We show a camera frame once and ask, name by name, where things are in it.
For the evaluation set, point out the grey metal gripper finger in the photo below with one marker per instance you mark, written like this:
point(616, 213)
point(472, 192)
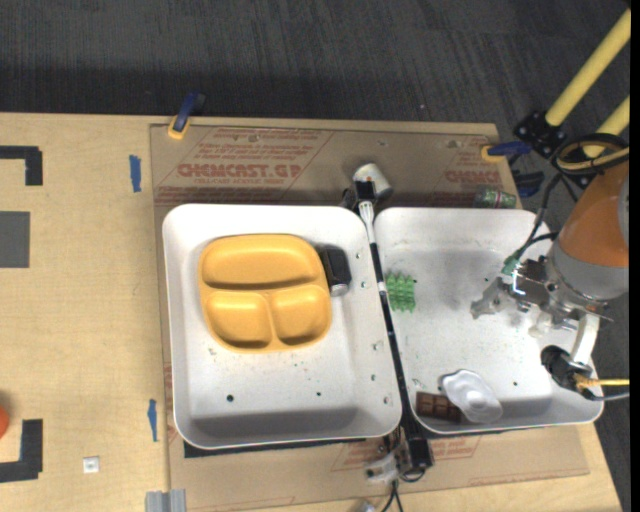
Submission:
point(492, 300)
point(544, 325)

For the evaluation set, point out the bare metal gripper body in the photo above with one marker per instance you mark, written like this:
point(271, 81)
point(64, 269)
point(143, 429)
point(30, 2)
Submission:
point(537, 280)

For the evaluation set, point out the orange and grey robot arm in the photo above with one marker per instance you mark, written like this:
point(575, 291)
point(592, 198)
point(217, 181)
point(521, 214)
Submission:
point(595, 225)

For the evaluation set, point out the white plastic tray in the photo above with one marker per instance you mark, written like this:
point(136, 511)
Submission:
point(280, 385)
point(470, 345)

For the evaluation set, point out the green bumpy toy block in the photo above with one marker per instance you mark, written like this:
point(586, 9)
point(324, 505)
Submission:
point(401, 292)

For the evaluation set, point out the green can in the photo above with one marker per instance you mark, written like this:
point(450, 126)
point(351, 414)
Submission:
point(495, 197)

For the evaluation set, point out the thin black and white rod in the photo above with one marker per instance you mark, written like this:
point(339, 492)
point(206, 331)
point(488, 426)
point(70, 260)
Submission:
point(387, 320)

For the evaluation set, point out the brown chocolate bar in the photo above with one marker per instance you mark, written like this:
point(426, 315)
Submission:
point(432, 406)

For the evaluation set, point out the white can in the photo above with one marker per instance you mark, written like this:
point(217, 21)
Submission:
point(377, 177)

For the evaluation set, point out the yellow divided plate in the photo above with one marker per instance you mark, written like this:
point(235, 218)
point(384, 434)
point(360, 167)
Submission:
point(260, 295)

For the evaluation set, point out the brown cardboard board red print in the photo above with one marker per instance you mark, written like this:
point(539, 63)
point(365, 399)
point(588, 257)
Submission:
point(280, 165)

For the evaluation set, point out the small white square block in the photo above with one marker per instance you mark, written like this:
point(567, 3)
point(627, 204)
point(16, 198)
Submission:
point(91, 463)

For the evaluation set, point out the orange ball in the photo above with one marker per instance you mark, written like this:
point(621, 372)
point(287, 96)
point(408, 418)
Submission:
point(3, 422)

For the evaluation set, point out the black cylinder on white bracket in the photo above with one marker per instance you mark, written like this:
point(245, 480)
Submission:
point(560, 362)

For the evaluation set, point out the yellow padded post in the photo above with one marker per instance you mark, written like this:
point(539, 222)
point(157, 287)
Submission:
point(617, 122)
point(590, 70)

